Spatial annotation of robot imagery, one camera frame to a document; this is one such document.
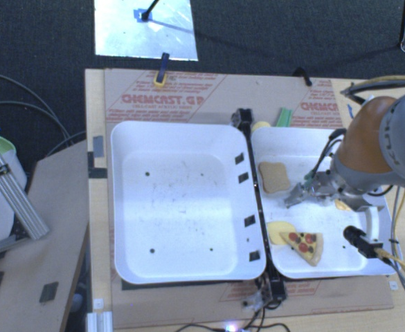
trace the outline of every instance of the toy pizza slice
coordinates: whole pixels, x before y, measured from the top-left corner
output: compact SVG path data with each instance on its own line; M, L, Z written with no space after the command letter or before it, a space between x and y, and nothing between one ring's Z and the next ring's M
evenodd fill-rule
M321 233L281 232L280 236L310 265L321 260L324 240Z

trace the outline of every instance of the green object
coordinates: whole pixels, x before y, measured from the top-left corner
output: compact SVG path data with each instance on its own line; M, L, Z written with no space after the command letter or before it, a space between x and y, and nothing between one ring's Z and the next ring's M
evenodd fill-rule
M291 109L281 108L278 122L276 123L277 127L289 127L291 122L291 115L293 111Z
M16 152L16 147L10 141L0 136L0 154L4 155L10 150Z

